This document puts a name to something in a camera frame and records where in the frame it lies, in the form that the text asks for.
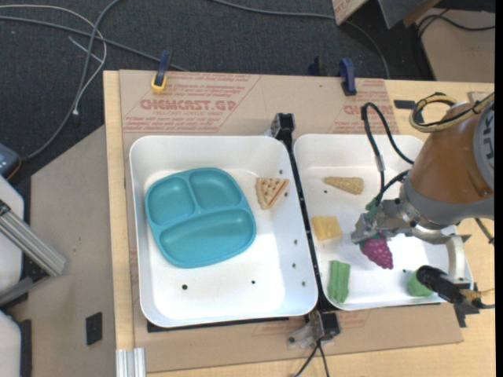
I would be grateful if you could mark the green asparagus bunch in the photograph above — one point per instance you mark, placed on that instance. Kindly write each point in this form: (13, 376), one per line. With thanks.
(338, 283)

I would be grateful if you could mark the thin black rod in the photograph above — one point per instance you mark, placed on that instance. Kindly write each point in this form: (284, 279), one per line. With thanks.
(305, 218)

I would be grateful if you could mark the green round toy vegetable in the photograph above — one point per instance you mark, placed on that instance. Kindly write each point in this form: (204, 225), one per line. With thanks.
(415, 287)

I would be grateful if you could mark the yellow cheese wedge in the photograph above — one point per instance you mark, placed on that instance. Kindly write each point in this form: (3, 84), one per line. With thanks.
(326, 228)

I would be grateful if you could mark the tan pizza slice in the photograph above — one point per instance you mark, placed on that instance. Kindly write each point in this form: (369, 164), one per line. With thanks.
(269, 192)

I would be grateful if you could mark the brown cardboard board red print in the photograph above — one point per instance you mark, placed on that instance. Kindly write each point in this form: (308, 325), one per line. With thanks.
(236, 104)

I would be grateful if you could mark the purple grapes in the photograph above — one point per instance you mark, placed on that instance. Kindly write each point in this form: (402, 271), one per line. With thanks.
(379, 253)

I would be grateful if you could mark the white plastic tray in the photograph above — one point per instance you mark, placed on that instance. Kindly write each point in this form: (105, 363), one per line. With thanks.
(236, 289)
(369, 289)

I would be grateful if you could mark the tan waffle cone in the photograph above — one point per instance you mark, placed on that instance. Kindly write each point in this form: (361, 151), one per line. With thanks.
(347, 185)

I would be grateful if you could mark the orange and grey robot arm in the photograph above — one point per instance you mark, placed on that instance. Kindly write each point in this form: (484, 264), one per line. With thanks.
(448, 163)

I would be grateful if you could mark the black cylinder on white bracket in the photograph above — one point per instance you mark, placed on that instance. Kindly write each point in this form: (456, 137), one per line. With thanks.
(440, 283)

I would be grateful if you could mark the blue divided plate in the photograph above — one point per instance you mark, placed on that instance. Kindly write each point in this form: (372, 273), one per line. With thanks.
(200, 218)

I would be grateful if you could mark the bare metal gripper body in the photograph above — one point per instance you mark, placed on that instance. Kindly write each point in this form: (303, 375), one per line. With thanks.
(395, 215)

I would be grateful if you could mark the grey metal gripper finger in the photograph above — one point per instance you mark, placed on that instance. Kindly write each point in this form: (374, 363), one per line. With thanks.
(386, 235)
(360, 235)

